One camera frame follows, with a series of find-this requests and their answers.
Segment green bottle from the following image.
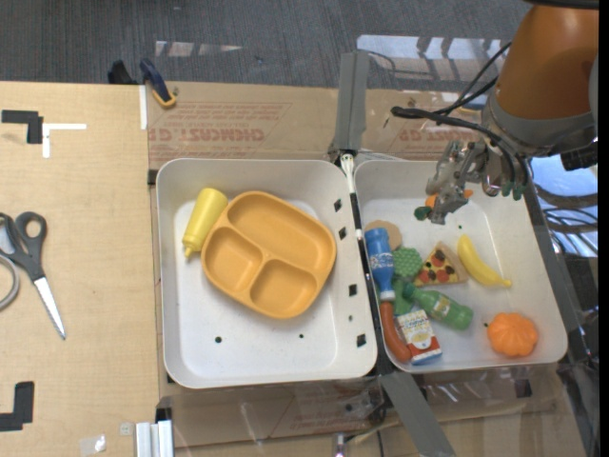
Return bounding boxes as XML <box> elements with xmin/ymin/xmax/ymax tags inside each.
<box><xmin>402</xmin><ymin>282</ymin><xmax>475</xmax><ymax>331</ymax></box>

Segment yellow banana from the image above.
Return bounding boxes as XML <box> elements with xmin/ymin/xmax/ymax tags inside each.
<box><xmin>456</xmin><ymin>233</ymin><xmax>514</xmax><ymax>289</ymax></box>

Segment red and white carton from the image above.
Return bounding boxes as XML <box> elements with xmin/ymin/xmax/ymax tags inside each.
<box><xmin>395</xmin><ymin>308</ymin><xmax>443</xmax><ymax>367</ymax></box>

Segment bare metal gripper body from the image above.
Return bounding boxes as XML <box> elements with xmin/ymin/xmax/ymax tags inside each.
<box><xmin>455</xmin><ymin>138</ymin><xmax>525</xmax><ymax>197</ymax></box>

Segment black cylinder on white bracket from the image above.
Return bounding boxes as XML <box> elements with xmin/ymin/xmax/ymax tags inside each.
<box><xmin>560</xmin><ymin>141</ymin><xmax>599</xmax><ymax>171</ymax></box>

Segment orange pumpkin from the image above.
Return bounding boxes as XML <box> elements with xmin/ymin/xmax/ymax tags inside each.
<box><xmin>484</xmin><ymin>311</ymin><xmax>540</xmax><ymax>358</ymax></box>

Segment grey handled scissors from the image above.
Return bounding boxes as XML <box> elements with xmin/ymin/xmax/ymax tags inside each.
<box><xmin>0</xmin><ymin>210</ymin><xmax>68</xmax><ymax>342</ymax></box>

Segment pizza slice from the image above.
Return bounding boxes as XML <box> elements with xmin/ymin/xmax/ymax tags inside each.
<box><xmin>412</xmin><ymin>240</ymin><xmax>470</xmax><ymax>288</ymax></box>

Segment brown cardboard board red print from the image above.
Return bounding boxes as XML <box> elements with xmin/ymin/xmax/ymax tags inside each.
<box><xmin>145</xmin><ymin>81</ymin><xmax>575</xmax><ymax>449</ymax></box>

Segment orange divided plate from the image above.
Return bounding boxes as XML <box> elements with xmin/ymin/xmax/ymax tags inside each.
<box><xmin>200</xmin><ymin>189</ymin><xmax>339</xmax><ymax>321</ymax></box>

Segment blue bottle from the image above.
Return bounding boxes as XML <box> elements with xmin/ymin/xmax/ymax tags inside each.
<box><xmin>363</xmin><ymin>227</ymin><xmax>398</xmax><ymax>303</ymax></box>

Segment green broccoli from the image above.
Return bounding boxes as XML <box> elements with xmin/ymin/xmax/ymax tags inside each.
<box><xmin>390</xmin><ymin>247</ymin><xmax>424</xmax><ymax>317</ymax></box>

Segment white plastic tray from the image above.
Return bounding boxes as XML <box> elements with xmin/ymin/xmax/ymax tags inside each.
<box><xmin>155</xmin><ymin>157</ymin><xmax>380</xmax><ymax>390</ymax></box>
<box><xmin>353</xmin><ymin>159</ymin><xmax>570</xmax><ymax>375</ymax></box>

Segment brown biscuit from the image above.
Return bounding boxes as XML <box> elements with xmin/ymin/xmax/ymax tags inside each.
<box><xmin>363</xmin><ymin>219</ymin><xmax>404</xmax><ymax>251</ymax></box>

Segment red sausage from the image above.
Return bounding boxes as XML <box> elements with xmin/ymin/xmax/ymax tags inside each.
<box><xmin>379</xmin><ymin>301</ymin><xmax>413</xmax><ymax>365</ymax></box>

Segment orange carrot green top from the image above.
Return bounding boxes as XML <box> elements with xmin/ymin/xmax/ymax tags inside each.
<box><xmin>413</xmin><ymin>188</ymin><xmax>475</xmax><ymax>222</ymax></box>

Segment yellow mustard bottle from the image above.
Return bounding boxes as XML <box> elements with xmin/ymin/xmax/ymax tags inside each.
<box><xmin>182</xmin><ymin>187</ymin><xmax>229</xmax><ymax>260</ymax></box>

